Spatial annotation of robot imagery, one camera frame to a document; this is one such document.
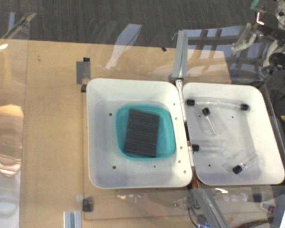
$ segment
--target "white plastic tray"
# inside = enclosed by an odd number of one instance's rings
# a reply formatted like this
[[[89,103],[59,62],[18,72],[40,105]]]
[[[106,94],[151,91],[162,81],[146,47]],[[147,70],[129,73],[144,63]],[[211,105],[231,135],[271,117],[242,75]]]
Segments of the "white plastic tray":
[[[94,79],[87,85],[89,176],[102,189],[183,187],[192,179],[179,94],[167,82]],[[167,159],[136,161],[116,146],[114,113],[129,104],[153,104],[172,118],[176,151]]]
[[[270,124],[263,96],[254,87],[187,83],[183,88],[184,99],[212,97],[239,100],[247,103],[249,111],[211,107],[219,115],[226,129],[218,136],[209,136],[201,130],[201,112],[198,107],[185,106],[191,143],[225,142],[222,153],[194,153],[198,178],[211,186],[279,184],[285,171]],[[263,161],[249,170],[234,174],[232,168],[245,155],[260,153]]]

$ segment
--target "gray carpet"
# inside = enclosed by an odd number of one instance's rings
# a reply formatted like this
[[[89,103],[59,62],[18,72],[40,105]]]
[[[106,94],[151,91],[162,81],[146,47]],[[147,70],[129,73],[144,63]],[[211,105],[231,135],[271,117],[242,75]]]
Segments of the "gray carpet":
[[[124,28],[142,25],[136,45],[175,46],[180,29],[245,25],[254,20],[252,0],[0,0],[0,37],[16,20],[36,12],[33,40],[114,44]]]

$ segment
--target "black cap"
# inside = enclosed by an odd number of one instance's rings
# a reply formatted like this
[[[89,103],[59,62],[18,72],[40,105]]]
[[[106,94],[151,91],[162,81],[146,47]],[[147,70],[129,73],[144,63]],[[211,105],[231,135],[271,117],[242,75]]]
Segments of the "black cap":
[[[249,106],[247,104],[241,104],[240,107],[242,111],[247,111],[249,109]]]
[[[208,107],[202,109],[202,112],[203,112],[204,116],[209,116],[210,115],[210,110],[209,110]]]
[[[235,174],[239,174],[241,171],[242,171],[242,167],[240,167],[239,165],[235,166],[232,168],[232,171],[235,173]]]
[[[195,105],[195,100],[193,100],[193,99],[188,99],[188,100],[187,100],[187,105],[194,106],[194,105]]]
[[[197,152],[197,151],[200,150],[200,146],[198,144],[193,144],[192,145],[192,149],[193,149],[194,152]]]

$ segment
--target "green connector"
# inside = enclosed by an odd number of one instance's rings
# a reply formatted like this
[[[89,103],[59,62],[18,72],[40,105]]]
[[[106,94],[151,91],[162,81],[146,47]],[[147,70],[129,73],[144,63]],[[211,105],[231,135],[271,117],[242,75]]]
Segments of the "green connector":
[[[260,5],[260,3],[261,3],[261,0],[253,0],[253,2],[251,3],[250,9],[253,11],[257,11],[257,8]]]

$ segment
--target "teal bowl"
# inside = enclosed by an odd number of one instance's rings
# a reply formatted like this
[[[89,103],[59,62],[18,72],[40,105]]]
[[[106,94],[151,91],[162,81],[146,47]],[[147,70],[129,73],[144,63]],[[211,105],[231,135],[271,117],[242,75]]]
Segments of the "teal bowl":
[[[155,157],[146,157],[124,152],[124,143],[130,109],[142,111],[159,116],[158,137]],[[160,106],[149,104],[124,105],[117,109],[114,117],[115,137],[118,151],[130,160],[154,161],[168,158],[175,151],[175,137],[170,114]]]

